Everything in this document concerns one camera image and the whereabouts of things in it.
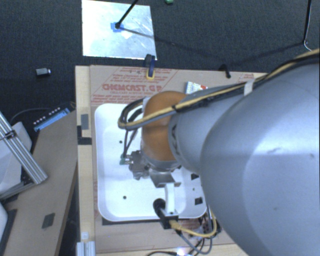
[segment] black clamp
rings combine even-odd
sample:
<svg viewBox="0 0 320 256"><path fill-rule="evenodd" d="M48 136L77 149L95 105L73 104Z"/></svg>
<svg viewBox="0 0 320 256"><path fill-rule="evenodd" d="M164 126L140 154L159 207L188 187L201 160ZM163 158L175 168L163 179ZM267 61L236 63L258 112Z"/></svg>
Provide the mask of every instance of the black clamp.
<svg viewBox="0 0 320 256"><path fill-rule="evenodd" d="M228 69L228 67L227 67L226 64L222 64L222 65L219 67L218 71L225 71L225 77L228 78L228 79L231 78L229 69Z"/></svg>
<svg viewBox="0 0 320 256"><path fill-rule="evenodd" d="M12 139L12 138L14 138L14 137L16 137L16 136L17 136L17 132L16 132L15 130L11 130L11 131L7 132L7 133L4 135L4 137L0 138L0 141L2 141L2 140L4 140L4 139L10 140L10 139Z"/></svg>
<svg viewBox="0 0 320 256"><path fill-rule="evenodd" d="M147 54L143 61L143 67L148 67L146 71L146 78L148 80L153 80L155 78L155 62L156 62L156 56Z"/></svg>
<svg viewBox="0 0 320 256"><path fill-rule="evenodd" d="M171 220L178 221L179 216L175 212L165 212L166 202L165 200L158 198L153 202L153 209L160 218L160 223L163 229L168 230L171 229L170 222Z"/></svg>

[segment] orange cylindrical part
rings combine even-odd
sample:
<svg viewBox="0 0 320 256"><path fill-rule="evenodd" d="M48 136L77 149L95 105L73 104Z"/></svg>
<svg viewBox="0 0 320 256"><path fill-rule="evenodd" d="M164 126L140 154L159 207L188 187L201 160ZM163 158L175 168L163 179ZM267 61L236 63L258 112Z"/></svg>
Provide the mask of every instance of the orange cylindrical part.
<svg viewBox="0 0 320 256"><path fill-rule="evenodd" d="M177 91L164 91L152 96L147 102L143 116L179 103L186 95ZM168 124L171 116L161 118L142 127L141 148L150 158L158 161L176 160L168 141Z"/></svg>

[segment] cardboard sheet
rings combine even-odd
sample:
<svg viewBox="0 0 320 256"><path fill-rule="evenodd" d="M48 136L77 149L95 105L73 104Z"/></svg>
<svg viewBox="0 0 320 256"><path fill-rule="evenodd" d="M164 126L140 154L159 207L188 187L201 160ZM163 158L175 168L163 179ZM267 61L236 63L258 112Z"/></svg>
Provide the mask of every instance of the cardboard sheet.
<svg viewBox="0 0 320 256"><path fill-rule="evenodd" d="M161 91L184 92L188 81L209 88L232 85L257 78L262 73L231 72L226 78L222 71L155 69L154 80L146 79L143 67L99 66L89 68L91 101L92 166L94 188L95 246L97 253L154 250L187 246L172 229L164 230L158 222L107 223L97 204L97 154L94 113L104 103L128 104ZM184 220L184 227L195 229L197 219ZM223 230L214 240L215 245L233 244Z"/></svg>

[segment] wire bundle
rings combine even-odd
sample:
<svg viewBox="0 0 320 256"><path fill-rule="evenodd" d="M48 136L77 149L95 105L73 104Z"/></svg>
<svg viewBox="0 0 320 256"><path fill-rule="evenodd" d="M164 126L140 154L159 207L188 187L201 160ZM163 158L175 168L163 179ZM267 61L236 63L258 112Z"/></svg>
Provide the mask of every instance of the wire bundle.
<svg viewBox="0 0 320 256"><path fill-rule="evenodd" d="M284 64L277 67L274 71L270 72L269 74L256 78L253 84L253 89L256 89L257 87L263 85L266 81L272 78L275 78L284 72L287 72L298 66L305 65L306 62L308 63L319 62L319 49L302 54L292 60L285 62ZM144 99L143 98L139 99L137 101L130 103L123 109L121 116L118 120L118 127L120 129L132 131L142 126L145 126L151 122L157 121L161 118L171 116L176 113L186 112L192 109L204 107L204 106L207 106L208 103L212 101L221 100L221 99L225 99L235 95L243 94L245 84L246 84L245 82L234 84L227 88L224 88L212 93L208 93L204 96L199 96L197 98L193 98L193 99L178 103L176 105L166 107L157 112L144 116L139 120L133 120L133 121L127 120L129 112L143 104Z"/></svg>

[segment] black connector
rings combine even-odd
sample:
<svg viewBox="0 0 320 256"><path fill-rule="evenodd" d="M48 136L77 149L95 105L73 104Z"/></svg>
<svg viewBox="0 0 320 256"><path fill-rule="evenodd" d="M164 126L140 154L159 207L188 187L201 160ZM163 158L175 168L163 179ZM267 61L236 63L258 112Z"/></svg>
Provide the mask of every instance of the black connector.
<svg viewBox="0 0 320 256"><path fill-rule="evenodd" d="M35 70L37 77L45 77L51 75L51 70L49 68L38 68Z"/></svg>
<svg viewBox="0 0 320 256"><path fill-rule="evenodd" d="M228 79L231 78L229 69L228 69L228 67L227 67L226 64L222 64L222 65L219 67L218 71L225 71L225 77L228 78Z"/></svg>
<svg viewBox="0 0 320 256"><path fill-rule="evenodd" d="M173 212L169 212L166 214L164 209L166 208L165 200L158 198L153 202L153 209L160 218L160 223L165 230L171 229L171 225L169 221L175 220L178 221L179 216Z"/></svg>

